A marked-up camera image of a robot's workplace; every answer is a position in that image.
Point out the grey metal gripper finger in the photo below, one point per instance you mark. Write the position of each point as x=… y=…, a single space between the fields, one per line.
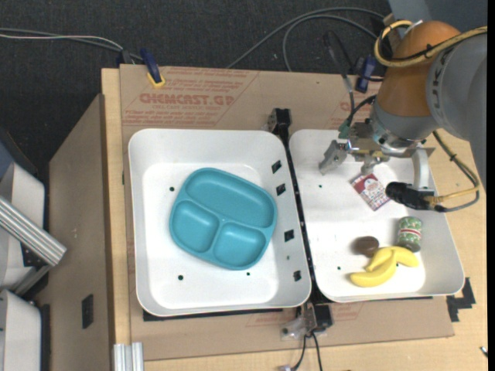
x=370 y=164
x=332 y=156

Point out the green can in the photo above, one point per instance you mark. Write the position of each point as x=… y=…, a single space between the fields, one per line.
x=409 y=233

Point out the red and white carton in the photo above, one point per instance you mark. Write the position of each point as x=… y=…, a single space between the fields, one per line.
x=371 y=191

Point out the brown cardboard board red print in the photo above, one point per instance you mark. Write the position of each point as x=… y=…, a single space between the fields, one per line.
x=239 y=95

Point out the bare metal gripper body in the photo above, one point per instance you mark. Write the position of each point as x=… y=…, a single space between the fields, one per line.
x=363 y=137

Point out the white plastic tray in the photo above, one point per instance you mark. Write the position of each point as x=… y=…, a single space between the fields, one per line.
x=216 y=145
x=340 y=222

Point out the blue divided plate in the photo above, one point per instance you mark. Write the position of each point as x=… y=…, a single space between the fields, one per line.
x=222 y=216

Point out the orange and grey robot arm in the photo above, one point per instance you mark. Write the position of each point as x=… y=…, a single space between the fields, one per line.
x=410 y=87

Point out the thin black rod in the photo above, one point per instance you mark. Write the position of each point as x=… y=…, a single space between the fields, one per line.
x=299 y=211

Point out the black cylinder on white bracket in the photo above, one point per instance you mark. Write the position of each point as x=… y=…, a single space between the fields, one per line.
x=406 y=195

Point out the yellow banana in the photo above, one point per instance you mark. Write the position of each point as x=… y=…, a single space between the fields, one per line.
x=404 y=256
x=373 y=277

